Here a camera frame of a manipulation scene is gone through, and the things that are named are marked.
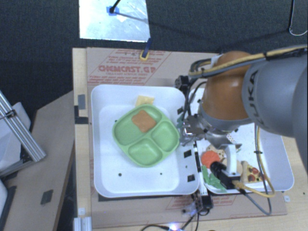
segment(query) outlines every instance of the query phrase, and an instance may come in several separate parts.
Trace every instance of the brown food piece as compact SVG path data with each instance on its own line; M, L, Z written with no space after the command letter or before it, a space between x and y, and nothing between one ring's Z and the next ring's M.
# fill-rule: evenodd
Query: brown food piece
M254 175L249 175L249 176L248 176L248 181L249 181L249 182L255 181L255 180L256 180L256 178L255 178Z
M140 110L131 118L131 121L143 133L146 133L148 130L156 126L156 121L145 110Z

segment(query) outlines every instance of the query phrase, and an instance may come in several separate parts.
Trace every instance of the green divided plate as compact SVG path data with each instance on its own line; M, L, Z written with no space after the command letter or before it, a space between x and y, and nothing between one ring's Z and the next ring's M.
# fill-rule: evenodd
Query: green divided plate
M155 121L155 127L146 133L132 122L140 110L146 111ZM132 109L113 126L112 135L117 145L137 165L152 167L179 145L180 134L173 123L155 106L143 104Z

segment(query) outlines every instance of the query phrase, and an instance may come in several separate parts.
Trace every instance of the cardboard sheet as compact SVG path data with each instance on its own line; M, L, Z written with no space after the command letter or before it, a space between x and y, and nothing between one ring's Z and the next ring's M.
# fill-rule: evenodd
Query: cardboard sheet
M148 61L139 60L140 50L87 49L88 111L91 121L92 89L100 84L173 86L179 75L187 75L190 65L197 60L214 56L212 53L187 53L150 51ZM154 223L186 222L188 216L182 210L192 203L191 196L166 196L107 199L98 195L93 184L92 126L89 126L91 212L92 227L146 225ZM252 194L262 207L268 209L267 200ZM214 208L200 220L248 218L264 216L243 195L217 195L213 197ZM286 215L281 192L272 198L272 215Z

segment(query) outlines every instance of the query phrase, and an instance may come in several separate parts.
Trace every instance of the wire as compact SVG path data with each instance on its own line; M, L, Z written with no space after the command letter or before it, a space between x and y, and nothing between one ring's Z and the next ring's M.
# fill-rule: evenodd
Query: wire
M199 211L199 215L202 217L207 216L210 213L210 209L207 209L207 212L205 214L200 214L201 211Z
M268 199L269 202L269 212L267 212L266 210L264 210L251 196L249 196L249 194L246 193L246 191L244 190L243 192L241 192L245 197L247 197L260 211L263 212L263 214L269 216L271 215L271 204L270 204L270 199Z
M191 218L189 218L189 220L181 227L182 230L184 230L184 228L187 227L188 224L190 224L190 222L192 221L192 219L196 216L197 214L194 214Z
M292 34L293 36L303 36L304 34L307 33L307 30L304 33L295 34L295 33L293 33L293 31L291 29L292 23L293 23L294 7L295 7L295 0L292 0L288 30L289 30L289 33Z
M194 229L194 231L197 231L198 230L198 227L199 227L199 213L197 214L197 225L196 225L196 228Z
M241 189L239 189L239 192L242 193L244 196L246 196L260 211L263 212L263 214L269 216L272 213L270 197L273 197L275 195L275 190L274 190L274 188L272 188L272 184L269 181L269 178L266 175L266 172L264 171L264 165L263 165L263 162L262 162L262 158L260 156L260 154L262 153L260 151L260 128L257 125L255 125L255 145L256 145L257 162L258 162L258 166L259 166L259 169L260 169L260 174L261 174L261 177L262 177L264 189L265 189L265 192L266 192L266 198L268 199L269 212L264 210L251 196L249 196L247 194L247 192L245 191L245 189L241 188ZM267 189L267 186L266 186L266 183L265 183L265 179L267 179L270 187L272 188L272 191L273 191L272 195L268 194L268 189Z
M211 58L196 61L191 65L191 71L197 71L199 67L207 65L207 64L211 64L211 62L212 62Z
M268 193L261 193L259 191L257 191L256 189L252 189L250 187L247 187L245 184L243 184L242 182L239 182L238 180L234 180L232 181L232 183L234 184L235 188L237 189L243 189L243 190L248 190L248 191L251 191L253 193L256 193L262 197L266 197L266 198L272 198L275 196L276 192L275 192L275 189L270 181L270 179L268 178L266 172L265 172L265 168L264 168L264 164L263 164L263 161L262 161L262 158L259 156L259 154L261 153L260 151L260 128L258 126L255 126L255 130L256 130L256 154L257 154L257 158L259 159L259 162L260 162L260 171L262 170L263 174L264 174L264 177L263 180L266 180L272 190L272 194L268 194Z
M231 70L234 68L238 68L244 65L250 65L254 64L257 62L262 62L266 60L267 58L274 58L278 56L282 56L284 54L292 53L297 50L304 50L306 49L307 52L307 45L305 46L298 46L298 47L291 47L287 49L280 49L280 50L274 50L274 51L269 51L266 53L259 53L259 54L254 54L254 55L249 55L246 57L242 57L215 67L212 67L210 69L202 69L201 71L189 71L188 75L191 78L200 78L200 77L212 77L214 75L223 73L227 70Z
M184 121L185 119L185 115L186 112L188 111L188 114L191 115L190 113L190 106L188 105L188 100L189 100L189 93L191 91L191 87L193 86L193 84L197 81L197 79L192 79L189 83L189 86L186 90L186 94L185 94L185 104L184 104L184 110L183 110L183 115L182 115L182 121Z
M157 227L157 228L161 228L161 229L163 229L163 230L169 230L169 229L170 229L170 228L167 227L167 226L156 225L156 224L150 224L150 225L147 225L147 226L143 227L143 229L141 229L140 231L144 231L144 230L146 230L146 229L149 228L149 227Z
M192 101L193 101L193 98L194 98L194 96L196 95L198 89L199 89L203 84L206 84L206 82L207 82L207 81L203 81L203 82L199 83L199 85L195 88L195 90L193 91L193 93L192 93L190 99L188 100L188 105L189 105L189 106L191 105L191 103L192 103Z

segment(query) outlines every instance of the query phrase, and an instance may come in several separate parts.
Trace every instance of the yellow cable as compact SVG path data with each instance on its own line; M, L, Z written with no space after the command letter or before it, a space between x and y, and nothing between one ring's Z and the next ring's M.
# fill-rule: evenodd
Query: yellow cable
M239 59L227 62L225 64L221 64L221 65L212 67L210 69L205 69L205 70L197 71L197 72L189 71L188 75L193 77L195 75L211 73L211 72L214 72L214 71L217 71L217 70L221 70L221 69L230 67L232 65L244 63L244 62L247 62L247 61L257 60L257 59L261 59L261 58L264 58L264 57L273 57L273 56L276 56L276 55L281 55L281 54L285 54L285 53L292 52L292 51L295 51L295 50L306 49L306 48L307 48L307 45L305 45L305 46L298 46L298 47L292 47L292 48L287 48L287 49L281 49L281 50L274 50L274 51L269 51L267 53L258 53L258 54L254 54L254 55L249 55L249 56L246 56L246 57L242 57L242 58L239 58Z
M260 128L259 127L257 128L257 151L260 152ZM275 189L274 189L270 179L268 178L268 176L266 174L265 167L264 167L264 164L263 164L261 156L260 156L260 164L261 164L261 168L262 168L262 171L263 171L264 178L268 182L269 187L270 187L270 189L272 191L271 194L261 193L261 192L255 190L255 189L247 187L245 184L243 184L242 182L239 182L238 180L234 180L232 183L234 184L235 188L245 189L245 190L251 191L253 193L256 193L256 194L258 194L258 195L260 195L262 197L272 198L272 197L274 197L276 195L276 192L275 192Z

